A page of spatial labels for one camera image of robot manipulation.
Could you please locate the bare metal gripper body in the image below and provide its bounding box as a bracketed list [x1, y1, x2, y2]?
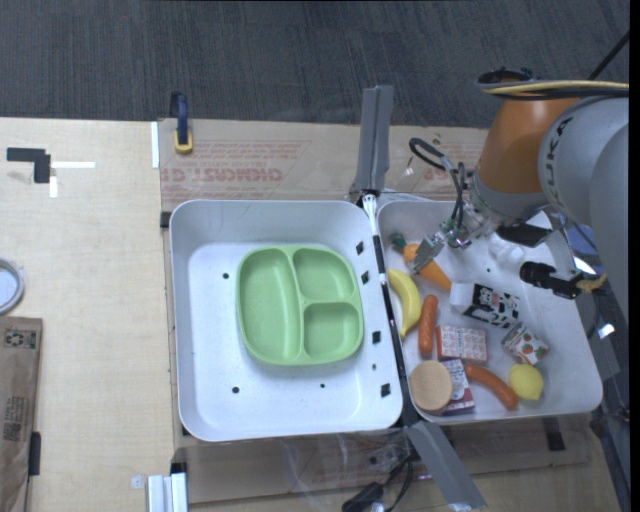
[424, 198, 502, 250]

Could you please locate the orange carrot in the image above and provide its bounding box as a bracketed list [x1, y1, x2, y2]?
[389, 232, 453, 292]

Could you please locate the yellow banana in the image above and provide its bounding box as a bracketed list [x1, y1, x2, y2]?
[387, 268, 422, 340]

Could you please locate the orange sausage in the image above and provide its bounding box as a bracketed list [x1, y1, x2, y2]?
[417, 294, 440, 359]
[463, 363, 520, 411]

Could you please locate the white carton with cow print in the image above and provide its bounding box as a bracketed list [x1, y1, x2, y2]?
[448, 282, 521, 330]

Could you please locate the orange patterned carton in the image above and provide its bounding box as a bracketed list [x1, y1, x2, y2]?
[434, 324, 489, 364]

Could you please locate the white carton with strawberry print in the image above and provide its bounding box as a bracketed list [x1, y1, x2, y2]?
[501, 323, 550, 366]

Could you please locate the tan round biscuit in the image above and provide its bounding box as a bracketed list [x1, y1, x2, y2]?
[408, 359, 454, 413]

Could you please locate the red and white carton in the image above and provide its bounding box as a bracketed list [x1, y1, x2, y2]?
[439, 358, 477, 417]

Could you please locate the yellow lemon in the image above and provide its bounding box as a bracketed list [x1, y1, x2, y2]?
[508, 363, 545, 402]

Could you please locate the green divided plate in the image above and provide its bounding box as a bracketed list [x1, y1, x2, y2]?
[235, 244, 365, 367]

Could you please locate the white plastic tray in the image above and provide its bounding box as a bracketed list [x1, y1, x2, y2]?
[375, 199, 605, 426]
[168, 199, 404, 443]

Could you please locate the brown cardboard board red print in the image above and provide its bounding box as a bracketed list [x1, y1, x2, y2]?
[157, 118, 606, 504]

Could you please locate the brown paper packet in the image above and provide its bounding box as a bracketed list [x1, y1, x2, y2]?
[0, 315, 44, 512]

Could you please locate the black cylinder on white bracket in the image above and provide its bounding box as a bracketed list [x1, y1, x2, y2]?
[518, 227, 586, 301]

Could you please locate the grey round ring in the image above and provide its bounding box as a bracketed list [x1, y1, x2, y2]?
[0, 257, 26, 316]

